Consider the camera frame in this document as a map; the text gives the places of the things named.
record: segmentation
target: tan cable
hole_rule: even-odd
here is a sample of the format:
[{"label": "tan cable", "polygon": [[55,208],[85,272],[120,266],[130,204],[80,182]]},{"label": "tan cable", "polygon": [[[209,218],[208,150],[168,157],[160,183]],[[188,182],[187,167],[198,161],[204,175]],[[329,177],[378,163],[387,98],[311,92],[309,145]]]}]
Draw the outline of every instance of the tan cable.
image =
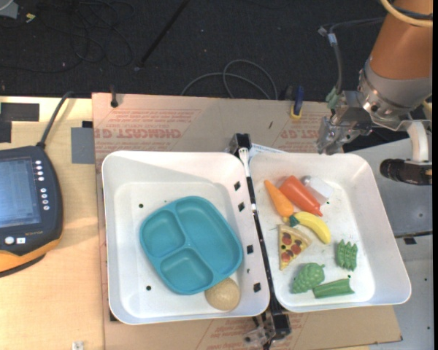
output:
[{"label": "tan cable", "polygon": [[410,25],[420,26],[420,27],[433,27],[432,20],[416,20],[415,18],[409,17],[408,15],[402,14],[396,8],[394,8],[388,0],[380,0],[381,4],[385,7],[385,9],[390,12],[397,19],[409,23]]}]

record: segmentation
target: red toy bottle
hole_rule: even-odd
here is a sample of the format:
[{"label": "red toy bottle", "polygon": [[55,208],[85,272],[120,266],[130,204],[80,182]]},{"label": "red toy bottle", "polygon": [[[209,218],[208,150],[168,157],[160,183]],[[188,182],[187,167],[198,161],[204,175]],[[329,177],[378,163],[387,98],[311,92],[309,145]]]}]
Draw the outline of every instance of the red toy bottle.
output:
[{"label": "red toy bottle", "polygon": [[305,188],[304,184],[294,175],[290,175],[279,187],[284,195],[295,203],[302,211],[308,211],[320,217],[323,214],[320,211],[320,203],[318,200]]}]

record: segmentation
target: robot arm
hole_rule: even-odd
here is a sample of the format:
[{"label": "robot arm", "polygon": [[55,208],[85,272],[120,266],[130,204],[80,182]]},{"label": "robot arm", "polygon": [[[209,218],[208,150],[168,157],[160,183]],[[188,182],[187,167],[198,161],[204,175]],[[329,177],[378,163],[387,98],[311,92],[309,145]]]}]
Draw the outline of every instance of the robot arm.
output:
[{"label": "robot arm", "polygon": [[342,145],[370,134],[376,125],[407,131],[414,154],[413,160],[403,161],[402,165],[410,165],[406,167],[409,172],[416,165],[412,175],[417,179],[399,175],[399,160],[382,164],[381,172],[397,181],[431,184],[425,135],[429,121],[412,120],[410,112],[432,94],[433,0],[395,0],[393,5],[388,0],[380,1],[388,15],[360,71],[358,90],[332,95],[328,107],[333,114],[322,120],[318,152],[339,152]]}]

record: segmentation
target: blue divided plate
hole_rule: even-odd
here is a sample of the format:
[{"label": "blue divided plate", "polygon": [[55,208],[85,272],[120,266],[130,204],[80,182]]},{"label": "blue divided plate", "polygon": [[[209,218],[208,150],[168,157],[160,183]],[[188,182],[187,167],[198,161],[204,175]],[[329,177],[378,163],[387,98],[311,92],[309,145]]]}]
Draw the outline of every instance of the blue divided plate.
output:
[{"label": "blue divided plate", "polygon": [[192,295],[229,277],[242,262],[242,244],[208,200],[188,196],[154,211],[139,230],[149,261],[176,293]]}]

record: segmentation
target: display screen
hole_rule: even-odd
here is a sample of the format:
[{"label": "display screen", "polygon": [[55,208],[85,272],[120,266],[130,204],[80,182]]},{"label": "display screen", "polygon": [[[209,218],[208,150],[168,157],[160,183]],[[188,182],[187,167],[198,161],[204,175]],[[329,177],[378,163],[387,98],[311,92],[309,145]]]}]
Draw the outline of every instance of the display screen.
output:
[{"label": "display screen", "polygon": [[0,160],[0,228],[40,222],[31,158]]}]

